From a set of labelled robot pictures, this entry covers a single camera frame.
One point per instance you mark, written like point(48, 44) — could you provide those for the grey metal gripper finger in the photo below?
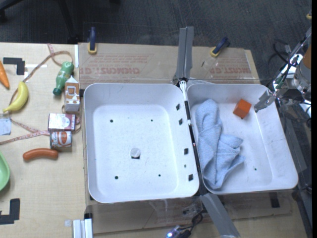
point(265, 95)
point(263, 105)

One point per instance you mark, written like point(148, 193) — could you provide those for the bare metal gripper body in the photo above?
point(288, 93)

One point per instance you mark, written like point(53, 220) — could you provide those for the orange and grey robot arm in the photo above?
point(306, 68)

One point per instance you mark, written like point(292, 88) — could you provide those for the orange cube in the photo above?
point(242, 108)

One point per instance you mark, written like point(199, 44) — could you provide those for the white plastic tray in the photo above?
point(262, 145)
point(138, 137)

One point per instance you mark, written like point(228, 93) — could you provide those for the light blue towel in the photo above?
point(213, 145)

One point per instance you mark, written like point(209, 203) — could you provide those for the small white round disc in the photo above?
point(135, 152)

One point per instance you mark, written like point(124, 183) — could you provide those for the brown cardboard board, red print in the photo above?
point(123, 68)

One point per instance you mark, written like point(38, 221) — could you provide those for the orange and white carton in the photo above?
point(71, 95)

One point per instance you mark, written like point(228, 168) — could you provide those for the green plastic bottle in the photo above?
point(63, 76)

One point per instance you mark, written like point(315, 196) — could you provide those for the red and white box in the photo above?
point(61, 121)

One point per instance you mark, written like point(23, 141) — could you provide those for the orange and white can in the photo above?
point(61, 140)

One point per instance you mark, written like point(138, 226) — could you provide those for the black office chair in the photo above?
point(63, 6)

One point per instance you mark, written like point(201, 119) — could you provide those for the pink measuring tape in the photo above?
point(37, 133)

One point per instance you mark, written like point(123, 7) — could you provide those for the orange sausage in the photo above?
point(40, 154)

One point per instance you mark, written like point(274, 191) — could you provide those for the yellow banana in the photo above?
point(21, 97)

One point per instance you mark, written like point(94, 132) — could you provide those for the small white card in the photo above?
point(5, 126)

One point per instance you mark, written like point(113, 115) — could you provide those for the orange carrot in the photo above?
point(3, 76)

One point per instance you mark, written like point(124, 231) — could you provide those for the green divided plate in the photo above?
point(3, 172)

